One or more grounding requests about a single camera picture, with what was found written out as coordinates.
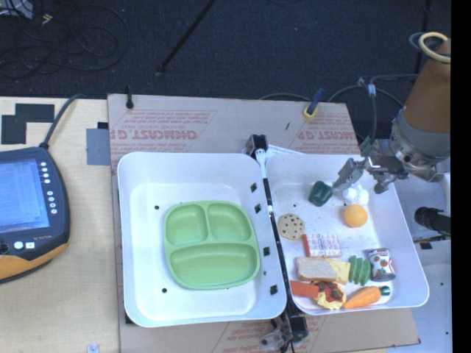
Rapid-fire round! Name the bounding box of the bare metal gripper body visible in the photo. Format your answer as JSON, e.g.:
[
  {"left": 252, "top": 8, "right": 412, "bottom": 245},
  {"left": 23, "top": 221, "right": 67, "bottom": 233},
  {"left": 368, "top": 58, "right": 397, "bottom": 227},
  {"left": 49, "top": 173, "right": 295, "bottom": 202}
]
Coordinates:
[{"left": 363, "top": 139, "right": 448, "bottom": 184}]

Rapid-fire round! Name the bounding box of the white garlic bulb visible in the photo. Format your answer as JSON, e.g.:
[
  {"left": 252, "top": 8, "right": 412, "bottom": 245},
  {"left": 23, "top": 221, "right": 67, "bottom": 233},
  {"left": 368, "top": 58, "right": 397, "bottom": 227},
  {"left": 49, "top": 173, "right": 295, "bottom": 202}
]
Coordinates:
[{"left": 341, "top": 184, "right": 370, "bottom": 207}]

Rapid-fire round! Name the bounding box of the orange ball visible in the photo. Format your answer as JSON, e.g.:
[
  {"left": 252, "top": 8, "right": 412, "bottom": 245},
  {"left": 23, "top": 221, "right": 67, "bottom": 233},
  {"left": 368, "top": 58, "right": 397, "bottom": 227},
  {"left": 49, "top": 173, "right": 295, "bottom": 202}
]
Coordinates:
[{"left": 342, "top": 204, "right": 369, "bottom": 229}]

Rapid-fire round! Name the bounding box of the white plastic tray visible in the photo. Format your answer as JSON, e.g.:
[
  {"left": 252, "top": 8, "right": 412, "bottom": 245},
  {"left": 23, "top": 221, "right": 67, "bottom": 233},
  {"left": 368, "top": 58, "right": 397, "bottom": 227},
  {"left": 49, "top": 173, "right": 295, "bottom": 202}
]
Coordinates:
[
  {"left": 265, "top": 152, "right": 431, "bottom": 316},
  {"left": 116, "top": 151, "right": 288, "bottom": 329}
]

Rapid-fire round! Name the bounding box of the white paper label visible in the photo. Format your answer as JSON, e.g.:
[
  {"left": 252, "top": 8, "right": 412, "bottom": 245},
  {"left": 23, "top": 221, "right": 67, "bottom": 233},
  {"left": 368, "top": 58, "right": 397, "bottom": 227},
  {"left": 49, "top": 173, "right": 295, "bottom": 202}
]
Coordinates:
[{"left": 266, "top": 143, "right": 305, "bottom": 158}]

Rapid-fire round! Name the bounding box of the red and white packet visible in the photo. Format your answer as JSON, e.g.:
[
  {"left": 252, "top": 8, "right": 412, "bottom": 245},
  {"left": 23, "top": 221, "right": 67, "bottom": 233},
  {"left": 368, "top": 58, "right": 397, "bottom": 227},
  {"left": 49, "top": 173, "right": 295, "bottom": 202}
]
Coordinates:
[{"left": 302, "top": 232, "right": 343, "bottom": 259}]

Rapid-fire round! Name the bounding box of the small can with tomato print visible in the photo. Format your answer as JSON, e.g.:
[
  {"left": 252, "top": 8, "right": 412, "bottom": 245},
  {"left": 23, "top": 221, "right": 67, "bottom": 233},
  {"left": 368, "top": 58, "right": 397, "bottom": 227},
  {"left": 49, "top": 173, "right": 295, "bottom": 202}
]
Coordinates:
[{"left": 366, "top": 247, "right": 397, "bottom": 283}]

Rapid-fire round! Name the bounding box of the tan chocolate chip biscuit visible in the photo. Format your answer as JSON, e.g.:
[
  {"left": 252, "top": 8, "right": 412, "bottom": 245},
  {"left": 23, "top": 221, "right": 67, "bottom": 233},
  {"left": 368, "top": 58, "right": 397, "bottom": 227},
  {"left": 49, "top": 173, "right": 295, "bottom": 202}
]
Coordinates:
[{"left": 277, "top": 213, "right": 306, "bottom": 242}]

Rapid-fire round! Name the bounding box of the thin black and white rod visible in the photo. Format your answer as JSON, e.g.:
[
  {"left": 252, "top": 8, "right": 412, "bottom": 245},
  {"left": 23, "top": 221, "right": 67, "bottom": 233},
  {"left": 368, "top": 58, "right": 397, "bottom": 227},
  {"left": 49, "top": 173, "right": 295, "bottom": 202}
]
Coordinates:
[{"left": 255, "top": 148, "right": 297, "bottom": 321}]

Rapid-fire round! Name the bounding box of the green ribbed pea pod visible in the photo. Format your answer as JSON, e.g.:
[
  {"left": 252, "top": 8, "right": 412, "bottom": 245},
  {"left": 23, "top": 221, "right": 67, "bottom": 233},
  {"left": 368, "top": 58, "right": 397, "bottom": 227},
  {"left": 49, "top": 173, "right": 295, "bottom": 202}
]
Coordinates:
[{"left": 347, "top": 254, "right": 372, "bottom": 287}]

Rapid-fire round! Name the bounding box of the yellow cheese slice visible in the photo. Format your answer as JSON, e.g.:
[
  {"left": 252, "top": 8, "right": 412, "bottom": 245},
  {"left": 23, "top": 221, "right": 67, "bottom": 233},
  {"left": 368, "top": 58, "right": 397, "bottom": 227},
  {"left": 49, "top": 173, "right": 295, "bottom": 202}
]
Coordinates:
[{"left": 325, "top": 257, "right": 352, "bottom": 286}]

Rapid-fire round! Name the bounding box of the white bread slice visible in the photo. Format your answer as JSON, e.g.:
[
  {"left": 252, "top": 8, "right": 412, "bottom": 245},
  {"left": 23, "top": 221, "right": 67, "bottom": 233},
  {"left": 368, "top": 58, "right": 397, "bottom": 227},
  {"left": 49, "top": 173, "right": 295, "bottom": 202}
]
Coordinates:
[{"left": 294, "top": 256, "right": 338, "bottom": 283}]

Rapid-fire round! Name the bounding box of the orange carrot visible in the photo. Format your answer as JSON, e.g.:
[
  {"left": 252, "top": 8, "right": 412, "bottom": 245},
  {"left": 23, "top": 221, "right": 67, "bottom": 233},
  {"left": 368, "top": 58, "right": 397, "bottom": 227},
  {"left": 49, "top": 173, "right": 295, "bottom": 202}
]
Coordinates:
[{"left": 342, "top": 285, "right": 392, "bottom": 310}]

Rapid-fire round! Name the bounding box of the yellow and red pizza slice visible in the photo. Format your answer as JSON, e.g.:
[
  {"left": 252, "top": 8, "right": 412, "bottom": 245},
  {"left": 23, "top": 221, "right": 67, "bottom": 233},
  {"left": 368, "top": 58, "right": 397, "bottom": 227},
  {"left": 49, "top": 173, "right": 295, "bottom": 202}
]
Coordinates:
[{"left": 310, "top": 280, "right": 348, "bottom": 311}]

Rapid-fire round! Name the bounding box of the orange red sausage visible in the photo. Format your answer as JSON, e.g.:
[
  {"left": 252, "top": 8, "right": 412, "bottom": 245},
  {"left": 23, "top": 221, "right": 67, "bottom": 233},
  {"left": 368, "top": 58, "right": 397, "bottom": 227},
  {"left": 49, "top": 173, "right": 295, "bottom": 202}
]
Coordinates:
[{"left": 289, "top": 279, "right": 321, "bottom": 299}]

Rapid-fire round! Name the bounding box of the brown cardboard board red print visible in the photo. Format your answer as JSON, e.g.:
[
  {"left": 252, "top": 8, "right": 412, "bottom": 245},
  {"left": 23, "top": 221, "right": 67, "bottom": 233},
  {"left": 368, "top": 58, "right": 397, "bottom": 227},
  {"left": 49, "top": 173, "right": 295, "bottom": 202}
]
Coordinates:
[{"left": 106, "top": 93, "right": 422, "bottom": 353}]

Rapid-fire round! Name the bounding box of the green divided plate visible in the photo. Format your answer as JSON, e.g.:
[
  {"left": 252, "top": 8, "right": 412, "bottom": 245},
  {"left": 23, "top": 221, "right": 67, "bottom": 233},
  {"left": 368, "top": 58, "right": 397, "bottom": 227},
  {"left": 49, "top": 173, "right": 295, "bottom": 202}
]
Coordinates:
[{"left": 162, "top": 200, "right": 262, "bottom": 291}]

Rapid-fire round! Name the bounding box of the black cylinder on white bracket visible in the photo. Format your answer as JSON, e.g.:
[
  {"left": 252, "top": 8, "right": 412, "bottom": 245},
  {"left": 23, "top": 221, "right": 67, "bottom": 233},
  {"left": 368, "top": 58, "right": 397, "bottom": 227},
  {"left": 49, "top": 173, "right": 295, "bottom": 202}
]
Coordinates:
[{"left": 414, "top": 172, "right": 451, "bottom": 239}]

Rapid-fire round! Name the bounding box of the black block with thin wires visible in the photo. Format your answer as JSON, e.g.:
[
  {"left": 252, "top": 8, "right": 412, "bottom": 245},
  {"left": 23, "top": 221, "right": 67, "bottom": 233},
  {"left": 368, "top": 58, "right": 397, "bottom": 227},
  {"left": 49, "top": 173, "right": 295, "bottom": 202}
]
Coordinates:
[
  {"left": 286, "top": 313, "right": 309, "bottom": 344},
  {"left": 245, "top": 134, "right": 268, "bottom": 157}
]

